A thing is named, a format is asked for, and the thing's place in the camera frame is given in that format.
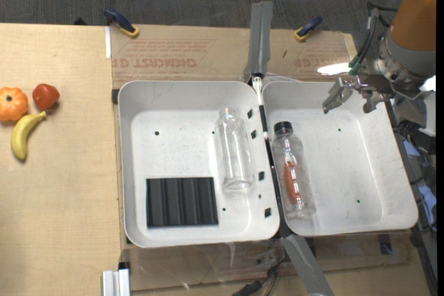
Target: clear plastic bottle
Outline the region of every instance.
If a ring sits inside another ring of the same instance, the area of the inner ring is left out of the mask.
[[[245,123],[232,108],[219,112],[214,129],[219,177],[227,190],[244,189],[254,182]]]
[[[316,206],[307,176],[302,142],[293,133],[293,127],[288,121],[276,123],[274,132],[271,148],[285,214],[290,218],[312,215]]]

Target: yellow banana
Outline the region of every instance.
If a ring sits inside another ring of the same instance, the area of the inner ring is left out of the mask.
[[[11,135],[11,148],[17,158],[21,160],[26,158],[29,132],[31,132],[35,125],[44,117],[46,117],[45,111],[39,114],[25,115],[15,124]]]

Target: black bottle cap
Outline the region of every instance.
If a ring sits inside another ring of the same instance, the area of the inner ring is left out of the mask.
[[[275,124],[274,129],[275,129],[275,133],[284,132],[286,130],[293,131],[293,126],[288,121],[281,121],[281,122],[278,122]]]

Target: light wood surface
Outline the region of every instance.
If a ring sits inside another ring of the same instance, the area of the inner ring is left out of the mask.
[[[120,255],[104,27],[0,24],[0,48],[0,87],[22,89],[31,114],[37,84],[60,92],[24,163],[0,123],[0,295],[100,295]]]

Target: green connector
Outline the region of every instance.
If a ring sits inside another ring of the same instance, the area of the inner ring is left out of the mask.
[[[348,72],[351,76],[356,76],[358,74],[358,70],[361,68],[361,63],[356,63],[353,68]]]
[[[349,68],[353,68],[353,66],[358,63],[359,61],[359,56],[356,55],[355,57],[353,57],[353,59],[348,63],[348,67]]]

